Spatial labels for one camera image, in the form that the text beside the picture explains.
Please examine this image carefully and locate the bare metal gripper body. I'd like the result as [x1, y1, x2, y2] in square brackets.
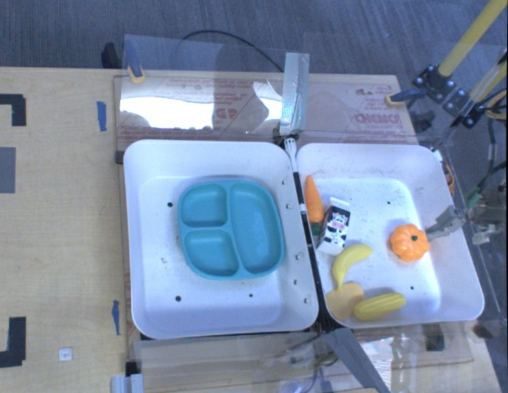
[464, 194, 507, 231]

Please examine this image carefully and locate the orange pumpkin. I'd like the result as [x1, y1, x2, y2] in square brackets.
[389, 223, 431, 263]

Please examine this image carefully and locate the white plastic tray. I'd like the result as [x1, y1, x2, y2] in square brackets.
[122, 138, 321, 341]
[295, 142, 486, 330]

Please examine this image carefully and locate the yellow banana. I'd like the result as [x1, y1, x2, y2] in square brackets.
[330, 243, 374, 291]

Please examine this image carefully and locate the yellow corn cob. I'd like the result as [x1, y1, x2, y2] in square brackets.
[353, 291, 407, 322]

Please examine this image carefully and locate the white cow print carton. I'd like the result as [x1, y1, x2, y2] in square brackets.
[316, 196, 352, 257]

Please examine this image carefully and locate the yellow rounded toy food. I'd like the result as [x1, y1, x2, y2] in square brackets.
[325, 282, 366, 322]

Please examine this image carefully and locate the orange carrot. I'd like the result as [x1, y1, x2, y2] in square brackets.
[304, 174, 326, 236]

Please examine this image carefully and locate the brown cardboard board red print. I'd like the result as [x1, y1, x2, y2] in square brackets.
[113, 73, 476, 381]

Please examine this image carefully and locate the blue divided plate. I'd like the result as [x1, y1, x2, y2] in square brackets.
[177, 179, 285, 282]

